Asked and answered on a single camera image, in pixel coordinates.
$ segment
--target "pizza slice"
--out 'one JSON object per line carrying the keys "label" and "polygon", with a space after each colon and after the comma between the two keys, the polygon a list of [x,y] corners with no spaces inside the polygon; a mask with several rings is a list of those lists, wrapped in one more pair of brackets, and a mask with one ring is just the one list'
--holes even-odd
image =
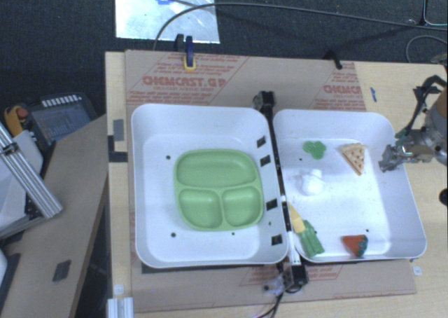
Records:
{"label": "pizza slice", "polygon": [[355,172],[361,175],[364,172],[365,146],[359,143],[347,144],[343,145],[340,151]]}

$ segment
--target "metal plate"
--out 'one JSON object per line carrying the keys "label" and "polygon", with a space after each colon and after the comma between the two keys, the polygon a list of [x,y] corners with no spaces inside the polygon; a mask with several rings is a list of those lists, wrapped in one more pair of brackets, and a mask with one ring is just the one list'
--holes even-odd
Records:
{"label": "metal plate", "polygon": [[[213,2],[214,0],[115,0],[116,36],[155,39],[161,26],[173,15],[191,5]],[[191,35],[197,43],[219,43],[215,8],[200,9],[181,16],[164,30],[160,39],[173,41],[177,34]]]}

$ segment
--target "green divided plate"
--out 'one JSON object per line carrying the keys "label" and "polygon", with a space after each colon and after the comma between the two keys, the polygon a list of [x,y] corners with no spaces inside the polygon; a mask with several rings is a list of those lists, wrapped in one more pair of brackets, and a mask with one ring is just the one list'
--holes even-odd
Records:
{"label": "green divided plate", "polygon": [[258,168],[242,151],[184,153],[174,166],[174,188],[183,220],[198,230],[246,228],[263,215]]}

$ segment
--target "toy watermelon slice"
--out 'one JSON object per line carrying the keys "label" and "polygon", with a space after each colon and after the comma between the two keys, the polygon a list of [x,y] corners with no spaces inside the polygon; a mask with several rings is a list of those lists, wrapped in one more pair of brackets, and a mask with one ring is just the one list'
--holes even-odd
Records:
{"label": "toy watermelon slice", "polygon": [[369,240],[366,235],[342,236],[342,241],[356,257],[362,257]]}

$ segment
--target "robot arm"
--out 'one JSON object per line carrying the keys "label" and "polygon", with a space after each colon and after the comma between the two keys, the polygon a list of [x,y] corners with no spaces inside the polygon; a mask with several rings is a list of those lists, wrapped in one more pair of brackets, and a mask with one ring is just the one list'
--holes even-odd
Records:
{"label": "robot arm", "polygon": [[[434,105],[426,110],[425,99],[430,93],[440,92],[433,83],[438,83],[444,90]],[[417,106],[409,124],[395,137],[395,146],[388,145],[383,152],[379,166],[383,172],[391,171],[402,163],[428,163],[432,158],[447,166],[447,88],[438,76],[428,78],[425,83],[414,89]],[[412,129],[415,118],[423,111],[425,124],[419,129]]]}

